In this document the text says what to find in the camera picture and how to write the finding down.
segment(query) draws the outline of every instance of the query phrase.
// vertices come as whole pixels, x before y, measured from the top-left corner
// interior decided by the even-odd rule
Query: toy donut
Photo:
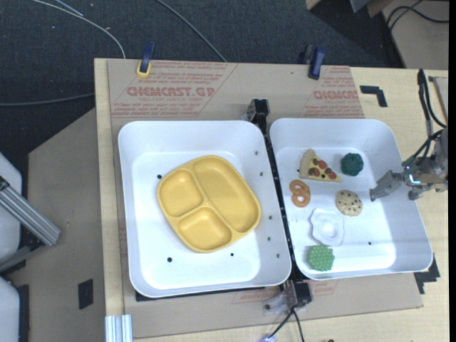
[[[293,180],[290,182],[290,191],[292,193],[291,201],[297,207],[304,208],[311,201],[311,191],[301,180]]]

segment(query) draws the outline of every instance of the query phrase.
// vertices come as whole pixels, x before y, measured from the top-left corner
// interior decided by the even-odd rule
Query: yellow plate
[[[180,239],[213,252],[252,231],[261,218],[258,199],[231,163],[204,156],[183,164],[158,185],[160,208]]]

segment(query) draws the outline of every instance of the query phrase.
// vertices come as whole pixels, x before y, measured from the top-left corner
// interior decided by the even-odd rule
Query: black cable
[[[412,4],[411,6],[407,6],[407,10],[405,10],[401,15],[399,15],[399,17],[394,21],[393,26],[390,27],[390,22],[391,22],[391,19],[393,18],[393,15],[398,10],[397,8],[390,12],[390,15],[388,16],[388,19],[386,20],[385,52],[386,52],[386,59],[388,60],[388,62],[390,64],[390,67],[393,67],[393,64],[391,62],[391,57],[390,57],[390,51],[389,51],[390,50],[390,42],[393,40],[393,37],[392,37],[392,35],[393,35],[393,27],[394,27],[394,25],[396,25],[398,20],[402,16],[404,16],[404,14],[406,14],[410,9],[415,8],[415,6],[417,6],[421,1],[423,1],[423,0],[418,0],[414,4]]]
[[[272,332],[269,336],[267,336],[267,338],[271,338],[274,334],[276,334],[277,332],[280,331],[280,328],[282,328],[284,326],[284,324],[290,319],[292,313],[289,313],[285,319],[277,326],[277,328],[274,330],[274,332]]]
[[[298,314],[297,314],[297,312],[296,312],[296,310],[295,310],[294,307],[291,308],[291,312],[294,314],[294,318],[296,318],[296,322],[297,322],[297,324],[298,324],[299,335],[300,335],[300,337],[301,337],[301,341],[302,341],[302,342],[305,342],[305,340],[304,340],[304,334],[302,333],[301,322],[299,321]]]
[[[162,0],[154,0],[160,5],[164,6],[166,9],[171,11],[174,15],[176,15],[180,20],[182,20],[185,24],[187,24],[214,52],[219,56],[219,58],[224,61],[228,62],[224,56],[207,40],[205,36],[200,33],[186,18],[184,18],[181,14],[179,14],[176,10],[174,10],[170,5],[166,4]]]
[[[44,100],[44,101],[31,101],[31,102],[25,102],[25,103],[0,103],[0,108],[2,108],[2,107],[3,108],[4,107],[11,108],[11,107],[23,107],[23,106],[35,106],[35,105],[48,105],[48,104],[65,103],[66,101],[89,98],[89,97],[94,96],[94,95],[95,95],[94,93],[89,93],[89,94],[71,96],[69,98],[63,98],[63,99]]]
[[[430,122],[429,108],[425,101],[426,76],[425,76],[422,68],[418,71],[417,79],[418,79],[418,97],[420,99],[421,108],[423,109],[426,121]]]
[[[435,132],[431,137],[430,137],[430,140],[435,140],[439,135],[440,133],[443,132],[443,129],[441,130],[438,130],[437,132]],[[417,151],[413,154],[413,157],[417,157],[421,151],[424,150],[424,148],[426,147],[426,145],[428,145],[427,143],[429,142],[429,139],[427,139],[422,145],[420,148],[417,149]]]
[[[428,20],[428,21],[431,21],[433,23],[438,23],[438,24],[449,24],[450,23],[450,20],[449,19],[436,19],[436,18],[431,18],[430,16],[428,15],[425,15],[424,13],[422,13],[421,11],[413,8],[412,6],[406,6],[406,5],[402,5],[402,6],[398,6],[397,8],[395,8],[392,12],[391,12],[391,15],[393,15],[396,11],[399,11],[401,9],[407,9],[407,10],[410,10],[410,11],[413,11],[415,14],[421,16],[422,18]]]
[[[421,75],[421,84],[423,85],[424,88],[424,94],[425,94],[425,99],[426,99],[426,105],[427,105],[427,110],[429,111],[430,116],[432,119],[442,128],[446,128],[447,126],[443,124],[437,116],[434,114],[434,111],[432,110],[432,106],[430,104],[430,95],[429,95],[429,87],[428,87],[428,80],[426,78],[424,70],[421,68],[418,75]]]

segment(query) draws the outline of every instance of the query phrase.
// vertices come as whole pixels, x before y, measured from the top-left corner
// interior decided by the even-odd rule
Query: white object
[[[312,236],[326,246],[339,246],[343,240],[343,219],[336,213],[324,209],[312,212]]]
[[[0,175],[18,193],[22,190],[20,172],[0,153]],[[0,206],[0,259],[17,251],[21,239],[21,224]]]
[[[130,280],[152,298],[272,286],[291,271],[264,137],[243,120],[145,121],[118,136]],[[258,226],[212,253],[187,248],[157,201],[157,177],[204,155],[231,162],[261,205]]]
[[[279,119],[272,123],[271,142],[276,156],[281,188],[296,265],[311,279],[422,271],[430,266],[432,250],[418,207],[408,199],[406,186],[371,202],[369,189],[387,170],[402,172],[401,158],[391,129],[369,119]],[[306,180],[311,202],[298,208],[291,202],[289,183],[298,178],[302,155],[312,148],[342,178],[342,182]],[[359,153],[364,168],[352,177],[341,171],[341,159]],[[363,202],[357,217],[344,218],[343,242],[333,248],[330,271],[316,271],[306,262],[310,246],[319,244],[307,221],[315,208],[337,212],[336,194],[351,190]]]
[[[105,317],[105,342],[133,342],[131,314]]]
[[[17,342],[19,338],[18,291],[0,277],[0,339],[2,342]]]

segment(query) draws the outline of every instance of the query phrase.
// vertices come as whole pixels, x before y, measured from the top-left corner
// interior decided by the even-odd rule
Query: black carpet
[[[67,9],[55,0],[40,0]],[[0,103],[38,102],[94,91],[93,59],[220,61],[187,25],[154,0],[61,0],[75,16],[32,0],[0,0]],[[353,13],[349,0],[162,0],[229,62],[295,63],[308,44],[326,47],[325,64],[400,67],[385,51],[381,15]],[[0,152],[26,176],[27,155],[94,106],[93,97],[52,105],[0,106]]]

